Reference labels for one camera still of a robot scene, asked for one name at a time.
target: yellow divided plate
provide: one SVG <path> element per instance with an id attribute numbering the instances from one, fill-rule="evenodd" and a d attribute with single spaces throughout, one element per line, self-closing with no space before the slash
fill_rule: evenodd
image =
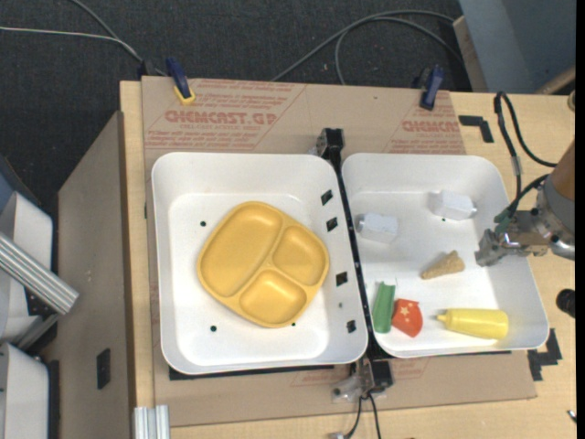
<path id="1" fill-rule="evenodd" d="M 314 233 L 257 201 L 234 208 L 197 259 L 203 286 L 219 302 L 264 327 L 294 322 L 328 270 L 329 254 Z"/>

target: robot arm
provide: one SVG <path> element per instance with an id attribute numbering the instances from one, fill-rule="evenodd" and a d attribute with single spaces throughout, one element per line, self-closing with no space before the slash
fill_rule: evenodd
<path id="1" fill-rule="evenodd" d="M 553 172 L 531 186 L 538 190 L 535 207 L 496 217 L 497 226 L 485 230 L 475 253 L 479 265 L 494 265 L 509 254 L 540 256 L 548 249 L 575 260 L 574 140 Z"/>

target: yellow plastic toy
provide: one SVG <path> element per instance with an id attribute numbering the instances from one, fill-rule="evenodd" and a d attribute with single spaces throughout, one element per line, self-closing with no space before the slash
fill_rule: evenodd
<path id="1" fill-rule="evenodd" d="M 445 328 L 481 338 L 504 338 L 508 333 L 508 315 L 499 309 L 449 309 L 437 316 Z"/>
<path id="2" fill-rule="evenodd" d="M 321 240 L 262 202 L 234 208 L 197 259 L 203 286 L 222 304 L 264 327 L 285 327 L 311 303 L 329 271 Z"/>

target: yellow bottle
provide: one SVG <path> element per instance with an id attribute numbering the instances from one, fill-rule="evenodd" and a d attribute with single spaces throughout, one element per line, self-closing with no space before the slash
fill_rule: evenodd
<path id="1" fill-rule="evenodd" d="M 445 328 L 481 338 L 504 338 L 508 333 L 508 315 L 499 309 L 448 309 L 437 316 Z"/>

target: wooden table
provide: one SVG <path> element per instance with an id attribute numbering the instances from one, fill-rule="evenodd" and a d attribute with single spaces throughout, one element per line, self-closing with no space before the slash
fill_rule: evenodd
<path id="1" fill-rule="evenodd" d="M 458 115 L 481 115 L 490 121 L 495 144 L 484 143 L 479 129 L 462 127 L 464 146 L 469 155 L 483 156 L 499 168 L 505 181 L 508 196 L 513 196 L 515 180 L 509 155 L 496 127 L 493 111 L 494 96 L 479 93 L 451 93 L 451 98 Z M 510 98 L 516 107 L 518 118 L 521 120 L 526 143 L 530 145 L 536 155 L 557 161 L 574 138 L 575 114 L 568 107 L 567 98 L 544 95 L 513 95 Z M 59 201 L 64 203 L 63 212 L 75 213 L 74 210 L 79 209 L 80 203 L 83 202 L 90 208 L 87 210 L 88 213 L 94 210 L 95 213 L 100 214 L 99 204 L 89 204 L 80 198 L 78 191 L 80 184 L 87 184 L 88 174 L 93 174 L 92 177 L 95 177 L 97 182 L 106 181 L 95 172 L 98 168 L 114 168 L 114 171 L 120 172 L 119 176 L 113 173 L 110 175 L 111 181 L 115 182 L 115 179 L 118 179 L 118 188 L 108 189 L 107 181 L 99 187 L 99 193 L 103 195 L 115 196 L 116 193 L 119 193 L 122 197 L 122 220 L 112 226 L 113 229 L 119 230 L 122 234 L 123 260 L 112 259 L 111 264 L 111 271 L 117 272 L 120 276 L 117 279 L 111 278 L 110 283 L 105 284 L 105 286 L 112 284 L 118 287 L 120 281 L 123 281 L 124 292 L 122 298 L 118 294 L 114 302 L 110 301 L 108 309 L 103 310 L 103 314 L 101 314 L 102 317 L 106 318 L 108 318 L 108 314 L 116 314 L 118 317 L 121 312 L 125 314 L 125 327 L 110 327 L 110 332 L 108 332 L 110 337 L 115 338 L 108 343 L 110 345 L 117 343 L 120 350 L 123 351 L 123 356 L 112 361 L 112 368 L 114 369 L 116 366 L 119 368 L 119 377 L 116 382 L 117 390 L 111 388 L 111 392 L 104 389 L 99 392 L 87 393 L 86 389 L 83 394 L 76 394 L 75 392 L 80 391 L 80 388 L 69 385 L 77 374 L 72 374 L 71 379 L 68 379 L 68 372 L 63 369 L 61 378 L 65 385 L 63 386 L 61 405 L 61 431 L 62 437 L 66 439 L 80 437 L 78 435 L 80 432 L 85 432 L 85 437 L 89 437 L 88 431 L 95 432 L 94 437 L 110 436 L 98 433 L 100 428 L 104 427 L 104 414 L 110 415 L 111 418 L 108 431 L 119 426 L 119 431 L 122 432 L 118 433 L 116 437 L 122 437 L 123 432 L 128 432 L 127 424 L 122 424 L 123 419 L 129 417 L 133 407 L 137 405 L 153 407 L 156 405 L 150 324 L 147 228 L 144 219 L 144 147 L 141 84 L 139 82 L 127 81 L 121 84 L 121 113 L 123 115 L 123 128 L 120 129 L 120 136 L 114 138 L 112 134 L 109 134 L 111 137 L 109 140 L 107 138 L 99 139 L 59 193 Z M 104 129 L 102 136 L 105 135 L 107 132 Z M 110 148 L 112 144 L 117 145 L 115 141 L 118 140 L 121 148 L 119 162 L 100 160 L 103 156 L 112 156 Z M 523 152 L 520 155 L 523 156 L 526 183 L 533 177 L 547 172 L 546 168 L 530 161 Z M 68 201 L 72 201 L 69 207 L 67 207 Z M 62 232 L 72 232 L 70 229 L 66 224 Z M 79 239 L 81 237 L 89 239 L 87 234 L 79 236 Z M 70 264 L 74 252 L 75 250 L 71 246 L 67 249 L 59 248 L 59 266 L 64 273 L 61 276 L 66 281 L 68 278 L 69 281 L 72 281 L 73 278 L 79 279 L 80 275 L 87 276 L 84 267 L 71 268 L 75 267 L 75 265 Z M 85 252 L 84 255 L 88 254 L 87 249 L 78 252 Z M 93 257 L 90 255 L 84 258 L 86 261 L 91 260 L 91 258 L 93 260 L 103 259 L 104 255 L 103 252 L 97 250 Z M 556 330 L 563 356 L 557 366 L 544 368 L 544 380 L 538 382 L 536 386 L 537 397 L 524 401 L 383 411 L 379 413 L 382 437 L 387 439 L 576 437 L 576 424 L 567 413 L 568 410 L 576 411 L 577 407 L 575 320 L 558 310 L 555 304 L 560 290 L 574 288 L 574 262 L 563 260 L 551 254 L 529 260 L 547 310 L 550 326 Z M 67 332 L 70 334 L 70 339 L 62 338 L 59 341 L 58 338 L 46 352 L 47 357 L 63 359 L 61 364 L 64 367 L 68 366 L 67 357 L 74 356 L 69 351 L 76 351 L 71 345 L 75 337 L 74 332 L 80 331 L 80 320 L 85 317 L 83 314 L 87 314 L 98 304 L 97 300 L 93 301 L 90 297 L 90 293 L 93 291 L 91 288 L 86 286 L 80 290 L 83 296 L 85 289 L 85 302 L 80 302 L 80 306 L 77 307 L 77 320 L 74 322 L 74 315 L 71 315 L 60 323 L 64 326 L 64 331 L 68 330 L 68 326 L 76 326 L 75 329 L 72 328 L 70 332 Z M 93 351 L 100 352 L 97 348 L 94 348 Z M 92 363 L 92 356 L 88 357 L 86 362 Z M 110 410 L 105 405 L 107 402 L 111 404 Z M 92 406 L 95 407 L 93 412 L 87 413 L 87 409 Z M 172 437 L 174 439 L 325 438 L 332 432 L 346 433 L 353 425 L 354 420 L 355 414 L 349 413 L 179 427 L 173 428 Z M 376 437 L 371 411 L 363 413 L 354 437 Z"/>

